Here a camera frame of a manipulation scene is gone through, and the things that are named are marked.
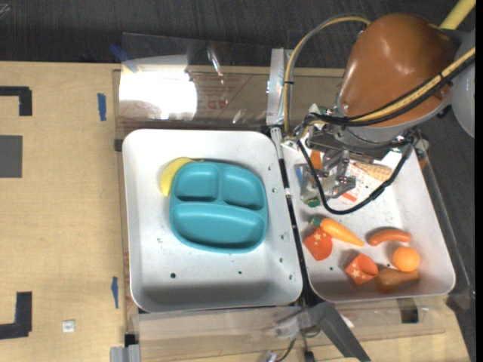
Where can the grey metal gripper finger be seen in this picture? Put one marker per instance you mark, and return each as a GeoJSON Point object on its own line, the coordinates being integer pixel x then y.
{"type": "Point", "coordinates": [310, 191]}
{"type": "Point", "coordinates": [344, 183]}

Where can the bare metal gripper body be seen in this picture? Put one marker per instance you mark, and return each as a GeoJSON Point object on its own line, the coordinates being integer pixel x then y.
{"type": "Point", "coordinates": [332, 142]}

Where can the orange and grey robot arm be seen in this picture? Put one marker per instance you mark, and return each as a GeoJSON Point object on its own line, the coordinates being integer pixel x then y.
{"type": "Point", "coordinates": [392, 66]}

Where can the small green piece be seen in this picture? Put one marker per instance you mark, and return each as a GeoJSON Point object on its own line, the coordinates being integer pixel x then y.
{"type": "Point", "coordinates": [313, 202]}

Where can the white and orange packet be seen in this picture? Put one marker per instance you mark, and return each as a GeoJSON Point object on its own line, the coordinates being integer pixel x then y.
{"type": "Point", "coordinates": [361, 187]}

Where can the small orange carrot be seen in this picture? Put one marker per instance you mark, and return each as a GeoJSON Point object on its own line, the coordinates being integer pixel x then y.
{"type": "Point", "coordinates": [315, 160]}

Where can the tan waffle cone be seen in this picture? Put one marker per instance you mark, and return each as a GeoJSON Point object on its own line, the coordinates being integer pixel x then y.
{"type": "Point", "coordinates": [377, 171]}

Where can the orange carrot with green top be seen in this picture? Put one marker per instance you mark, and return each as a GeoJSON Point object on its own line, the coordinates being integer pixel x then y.
{"type": "Point", "coordinates": [339, 232]}

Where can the orange sausage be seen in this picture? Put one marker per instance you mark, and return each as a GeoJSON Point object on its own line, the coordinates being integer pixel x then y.
{"type": "Point", "coordinates": [388, 236]}

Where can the white plastic tray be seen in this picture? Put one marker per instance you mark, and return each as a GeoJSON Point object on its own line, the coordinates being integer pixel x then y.
{"type": "Point", "coordinates": [411, 202]}
{"type": "Point", "coordinates": [211, 277]}

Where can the blue divided plate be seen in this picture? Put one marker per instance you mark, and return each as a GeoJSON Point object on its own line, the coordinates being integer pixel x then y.
{"type": "Point", "coordinates": [219, 224]}

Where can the orange ball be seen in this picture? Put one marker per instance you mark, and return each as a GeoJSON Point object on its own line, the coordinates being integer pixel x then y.
{"type": "Point", "coordinates": [406, 258]}

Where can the brown bread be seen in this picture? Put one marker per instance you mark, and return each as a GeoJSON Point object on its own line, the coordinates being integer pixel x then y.
{"type": "Point", "coordinates": [396, 279]}

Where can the yellow banana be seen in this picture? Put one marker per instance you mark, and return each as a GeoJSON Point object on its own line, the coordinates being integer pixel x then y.
{"type": "Point", "coordinates": [167, 177]}

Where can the small white square block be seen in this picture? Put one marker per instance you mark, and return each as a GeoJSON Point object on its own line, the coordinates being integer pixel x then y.
{"type": "Point", "coordinates": [68, 326]}

